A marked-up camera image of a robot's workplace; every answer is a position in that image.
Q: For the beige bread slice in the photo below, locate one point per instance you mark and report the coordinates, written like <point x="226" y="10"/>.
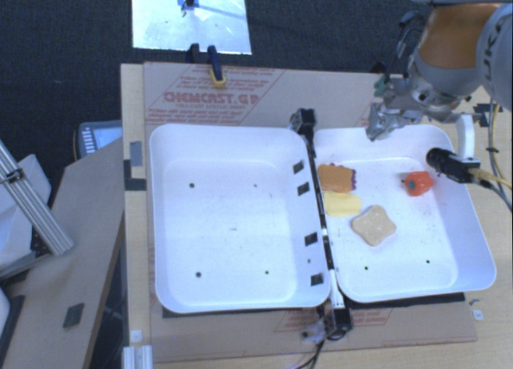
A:
<point x="373" y="225"/>

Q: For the orange toast with purple jam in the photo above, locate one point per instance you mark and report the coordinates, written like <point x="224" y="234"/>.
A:
<point x="336" y="178"/>

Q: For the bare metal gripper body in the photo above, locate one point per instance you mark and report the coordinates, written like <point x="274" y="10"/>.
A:
<point x="405" y="100"/>

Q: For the orange bell pepper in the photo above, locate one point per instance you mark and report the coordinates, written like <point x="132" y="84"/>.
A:
<point x="418" y="184"/>

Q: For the black cylinder on white bracket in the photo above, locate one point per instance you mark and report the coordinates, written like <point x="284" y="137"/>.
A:
<point x="451" y="165"/>

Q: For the white plastic tray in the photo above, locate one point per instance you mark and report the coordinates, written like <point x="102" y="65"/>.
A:
<point x="405" y="263"/>
<point x="228" y="219"/>

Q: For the brown cardboard board red print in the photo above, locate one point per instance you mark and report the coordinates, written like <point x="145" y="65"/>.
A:
<point x="256" y="90"/>

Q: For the thin black and white rod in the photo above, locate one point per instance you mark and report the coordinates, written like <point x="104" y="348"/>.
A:
<point x="322" y="215"/>

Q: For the yellow cheese slice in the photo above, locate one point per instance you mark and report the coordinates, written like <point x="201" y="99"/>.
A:
<point x="340" y="204"/>

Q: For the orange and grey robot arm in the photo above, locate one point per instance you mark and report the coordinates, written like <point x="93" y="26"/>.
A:
<point x="457" y="30"/>

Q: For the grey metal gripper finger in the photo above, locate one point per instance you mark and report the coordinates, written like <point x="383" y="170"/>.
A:
<point x="373" y="124"/>
<point x="393" y="123"/>

